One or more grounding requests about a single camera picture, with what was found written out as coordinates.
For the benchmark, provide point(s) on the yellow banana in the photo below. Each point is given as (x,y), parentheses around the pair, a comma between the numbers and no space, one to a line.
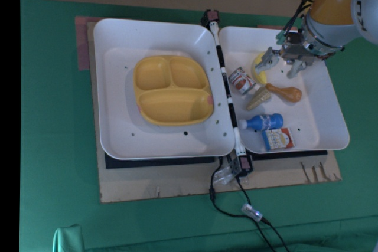
(259,75)

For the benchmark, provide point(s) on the yellow corn cob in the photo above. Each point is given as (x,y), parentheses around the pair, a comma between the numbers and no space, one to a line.
(260,97)

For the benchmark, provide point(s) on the black and white thin rod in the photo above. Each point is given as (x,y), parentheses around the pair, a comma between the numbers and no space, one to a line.
(227,88)

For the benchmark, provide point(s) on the white plastic tray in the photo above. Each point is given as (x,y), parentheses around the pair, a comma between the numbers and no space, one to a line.
(159,88)
(313,115)

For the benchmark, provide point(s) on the blue and white bottle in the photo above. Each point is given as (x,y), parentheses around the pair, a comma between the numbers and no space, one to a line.
(264,121)

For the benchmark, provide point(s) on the brown chicken drumstick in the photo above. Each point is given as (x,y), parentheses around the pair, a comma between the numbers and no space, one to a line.
(288,93)

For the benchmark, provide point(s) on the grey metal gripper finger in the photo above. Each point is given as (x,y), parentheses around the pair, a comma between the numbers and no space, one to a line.
(266,60)
(296,68)

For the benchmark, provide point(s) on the brown cardboard board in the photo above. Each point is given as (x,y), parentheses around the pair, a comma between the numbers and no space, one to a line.
(206,183)

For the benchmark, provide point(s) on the yellow divided plate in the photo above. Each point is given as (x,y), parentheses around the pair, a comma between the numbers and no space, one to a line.
(172,91)

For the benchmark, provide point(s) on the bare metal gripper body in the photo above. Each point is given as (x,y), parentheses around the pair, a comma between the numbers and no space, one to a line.
(298,49)

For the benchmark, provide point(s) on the blue and orange carton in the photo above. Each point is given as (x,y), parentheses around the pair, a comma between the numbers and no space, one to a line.
(278,139)

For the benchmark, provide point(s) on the red and white can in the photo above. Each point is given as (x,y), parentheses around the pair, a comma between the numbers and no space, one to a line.
(241,81)

